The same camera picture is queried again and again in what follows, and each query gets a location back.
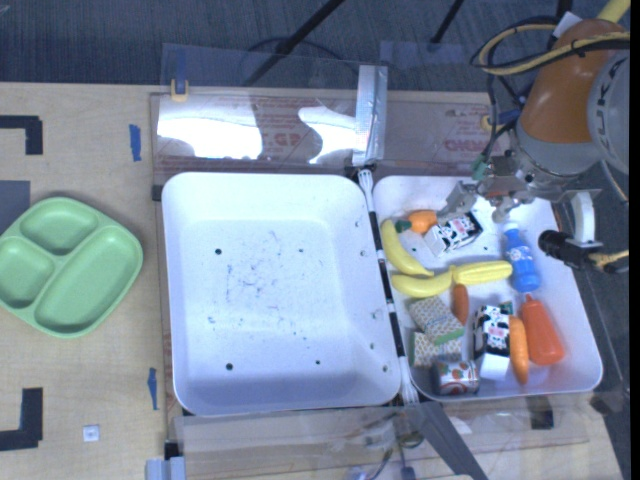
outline water bottle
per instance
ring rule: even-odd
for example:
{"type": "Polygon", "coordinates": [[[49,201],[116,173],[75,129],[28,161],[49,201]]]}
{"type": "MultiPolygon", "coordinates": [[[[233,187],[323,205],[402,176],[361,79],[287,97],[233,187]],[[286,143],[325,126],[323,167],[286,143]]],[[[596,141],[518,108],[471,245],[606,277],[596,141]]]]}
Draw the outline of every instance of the water bottle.
{"type": "Polygon", "coordinates": [[[505,256],[513,266],[511,284],[520,293],[529,293],[540,287],[540,276],[533,263],[531,249],[520,237],[518,224],[509,221],[504,226],[507,238],[505,256]]]}

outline wooden table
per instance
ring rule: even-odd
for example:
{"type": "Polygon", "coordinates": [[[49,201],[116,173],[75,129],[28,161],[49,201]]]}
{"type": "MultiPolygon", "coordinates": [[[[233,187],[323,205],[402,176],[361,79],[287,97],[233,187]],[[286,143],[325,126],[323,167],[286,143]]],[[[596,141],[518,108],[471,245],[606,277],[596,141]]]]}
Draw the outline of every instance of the wooden table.
{"type": "MultiPolygon", "coordinates": [[[[25,155],[24,132],[0,130],[0,179],[29,180],[32,204],[65,195],[94,206],[132,231],[145,253],[140,275],[121,304],[81,338],[53,338],[0,311],[0,429],[18,427],[23,388],[42,387],[44,392],[43,439],[37,448],[0,452],[1,479],[139,479],[145,461],[163,455],[168,422],[158,274],[162,259],[157,203],[150,197],[148,139],[149,96],[154,92],[164,88],[0,84],[0,115],[37,115],[44,123],[43,155],[25,155]],[[140,161],[132,157],[129,125],[141,131],[140,161]],[[158,410],[147,386],[150,368],[157,372],[158,410]],[[86,425],[99,425],[98,441],[83,440],[86,425]]],[[[481,439],[473,442],[477,433],[463,437],[492,479],[620,477],[602,418],[583,402],[571,409],[582,426],[575,444],[546,446],[542,439],[509,451],[492,449],[481,439]]],[[[455,410],[451,416],[464,424],[455,410]]],[[[417,470],[423,477],[451,475],[437,457],[421,461],[417,470]]]]}

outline can lid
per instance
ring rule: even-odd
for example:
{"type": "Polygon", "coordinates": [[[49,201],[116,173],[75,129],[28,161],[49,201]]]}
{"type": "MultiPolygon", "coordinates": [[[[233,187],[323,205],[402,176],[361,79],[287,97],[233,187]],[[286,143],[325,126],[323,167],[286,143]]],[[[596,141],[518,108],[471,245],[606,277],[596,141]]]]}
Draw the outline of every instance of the can lid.
{"type": "Polygon", "coordinates": [[[511,231],[512,229],[518,229],[518,223],[512,220],[509,220],[504,225],[504,231],[511,231]]]}

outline orange bottle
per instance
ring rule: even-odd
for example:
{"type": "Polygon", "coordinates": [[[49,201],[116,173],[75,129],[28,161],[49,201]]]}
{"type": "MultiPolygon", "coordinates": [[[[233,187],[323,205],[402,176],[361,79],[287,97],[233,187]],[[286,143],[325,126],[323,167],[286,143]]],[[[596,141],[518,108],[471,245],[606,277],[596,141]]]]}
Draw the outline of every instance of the orange bottle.
{"type": "Polygon", "coordinates": [[[560,361],[564,357],[564,347],[544,304],[527,294],[520,314],[527,333],[529,359],[540,366],[560,361]]]}

